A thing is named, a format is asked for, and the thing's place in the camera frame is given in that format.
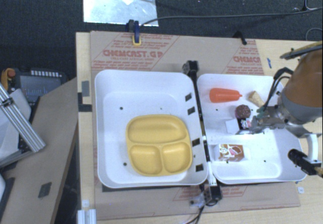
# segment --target blue clamp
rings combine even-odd
[[[141,38],[139,33],[139,21],[129,20],[126,24],[126,31],[133,32],[134,35],[132,36],[132,43],[135,46],[141,45]]]

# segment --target yellow divided plate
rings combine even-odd
[[[144,176],[179,174],[192,164],[191,140],[178,117],[135,117],[127,125],[126,140],[131,165]]]

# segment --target cardboard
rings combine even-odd
[[[3,174],[15,182],[2,224],[54,223],[77,137],[77,111],[76,79],[40,99],[32,126],[46,146]]]
[[[104,69],[181,72],[187,60],[199,62],[204,73],[263,75],[255,40],[141,34],[142,45],[132,45],[130,33],[91,32],[91,82]],[[92,96],[95,208],[98,220],[196,213],[189,201],[198,186],[115,190],[97,177],[95,99]],[[299,206],[294,183],[272,183],[223,188],[223,199],[206,212]]]

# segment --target wooden table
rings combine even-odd
[[[260,55],[263,71],[265,75],[272,76],[277,69],[289,67],[294,69],[297,60],[281,60],[279,56],[294,49],[310,44],[308,41],[284,41],[284,40],[256,40],[256,45]],[[90,34],[77,33],[77,78],[78,92],[82,91],[82,82],[90,81]],[[271,59],[272,68],[269,67],[267,58]],[[91,93],[83,97],[83,104],[92,104]],[[322,133],[322,119],[317,119],[315,123],[306,125],[312,132]],[[79,149],[80,149],[80,175],[81,175],[81,200],[82,209],[94,208],[94,178],[93,178],[93,135],[92,135],[92,114],[91,112],[79,112]],[[307,143],[301,139],[304,151],[307,151]],[[322,137],[319,138],[319,156],[322,161]],[[292,208],[246,210],[235,212],[219,212],[202,214],[200,223],[321,223],[323,219],[323,180],[318,176],[306,177],[297,184],[297,187],[304,189],[303,194],[299,194],[301,206]],[[98,221],[99,224],[109,223],[185,223],[191,220],[194,215],[176,215],[162,217],[145,217],[131,219],[116,219]]]

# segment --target dark floor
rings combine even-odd
[[[304,0],[156,0],[159,17],[288,13],[295,7],[302,8],[303,3]],[[308,6],[322,7],[322,0],[308,0]],[[143,27],[142,32],[232,37],[239,30],[245,38],[305,40],[310,28],[322,28],[322,10],[284,17],[165,20],[159,22],[159,27]],[[65,72],[71,79],[76,76],[75,32],[124,29],[124,25],[84,23],[83,0],[0,0],[0,70],[49,68]],[[321,40],[322,32],[312,31],[308,39]],[[76,202],[74,161],[62,202]],[[73,211],[73,207],[62,205],[57,223],[73,223]]]

